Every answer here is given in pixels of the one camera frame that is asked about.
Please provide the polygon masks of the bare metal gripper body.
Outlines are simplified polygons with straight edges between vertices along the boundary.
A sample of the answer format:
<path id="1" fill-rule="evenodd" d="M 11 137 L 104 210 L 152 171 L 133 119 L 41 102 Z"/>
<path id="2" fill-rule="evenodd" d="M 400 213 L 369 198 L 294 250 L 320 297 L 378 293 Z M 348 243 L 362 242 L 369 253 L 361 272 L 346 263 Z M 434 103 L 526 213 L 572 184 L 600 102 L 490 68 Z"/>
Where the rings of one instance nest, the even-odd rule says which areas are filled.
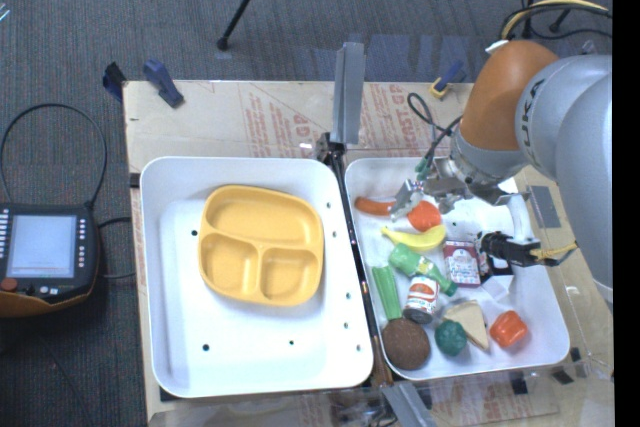
<path id="1" fill-rule="evenodd" d="M 450 157 L 435 157 L 423 182 L 423 191 L 437 199 L 454 192 L 470 194 L 492 206 L 503 205 L 500 181 L 474 167 L 459 168 Z"/>

